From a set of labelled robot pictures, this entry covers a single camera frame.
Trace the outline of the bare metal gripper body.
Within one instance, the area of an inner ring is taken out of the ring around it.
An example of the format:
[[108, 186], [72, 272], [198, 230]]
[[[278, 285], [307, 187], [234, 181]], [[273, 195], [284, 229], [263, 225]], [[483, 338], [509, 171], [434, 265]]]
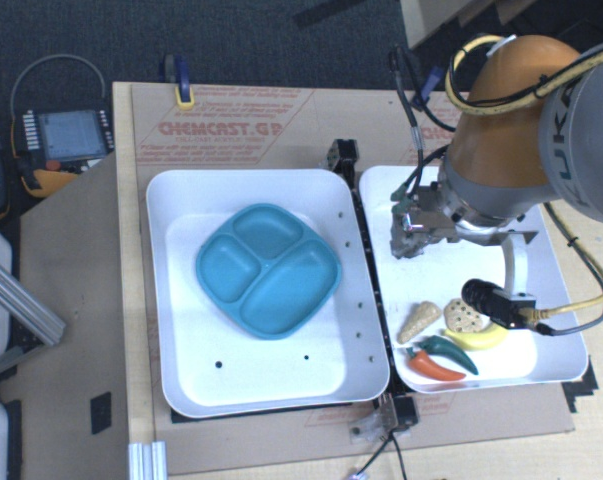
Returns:
[[442, 240], [466, 240], [489, 244], [492, 236], [513, 218], [492, 217], [468, 206], [463, 199], [439, 183], [420, 186], [407, 199], [404, 210], [404, 243], [434, 244]]

